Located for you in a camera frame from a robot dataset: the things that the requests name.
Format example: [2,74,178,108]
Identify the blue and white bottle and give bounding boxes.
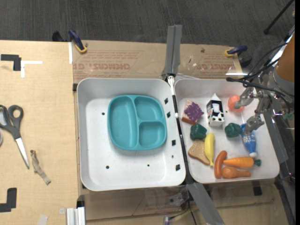
[240,123,259,158]

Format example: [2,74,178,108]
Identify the brown cardboard board red print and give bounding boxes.
[71,40,282,221]

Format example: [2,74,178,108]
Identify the orange toy fruit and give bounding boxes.
[228,95,244,113]

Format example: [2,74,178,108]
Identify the grey handled scissors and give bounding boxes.
[0,105,30,170]

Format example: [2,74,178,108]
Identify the black and white milk carton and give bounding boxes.
[206,93,225,127]

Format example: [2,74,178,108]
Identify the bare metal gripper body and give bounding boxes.
[255,78,294,117]

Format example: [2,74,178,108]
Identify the brown bread slice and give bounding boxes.
[187,139,210,165]

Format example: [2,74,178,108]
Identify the orange chicken drumstick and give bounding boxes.
[221,166,252,179]

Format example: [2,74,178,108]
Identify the orange carrot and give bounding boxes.
[223,156,262,168]

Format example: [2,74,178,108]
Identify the purple grapes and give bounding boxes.
[184,101,204,122]

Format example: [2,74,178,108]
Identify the blue divided plate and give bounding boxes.
[107,94,168,151]

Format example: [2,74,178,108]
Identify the pink and brown toy slice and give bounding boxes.
[181,99,202,126]

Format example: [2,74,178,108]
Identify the grey cloth strip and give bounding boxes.
[30,150,52,185]

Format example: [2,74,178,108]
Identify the yellow banana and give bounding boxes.
[204,133,216,166]

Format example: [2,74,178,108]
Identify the white plastic tray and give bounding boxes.
[76,78,187,192]
[174,78,280,184]

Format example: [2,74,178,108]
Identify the orange sausage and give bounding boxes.
[214,150,228,179]

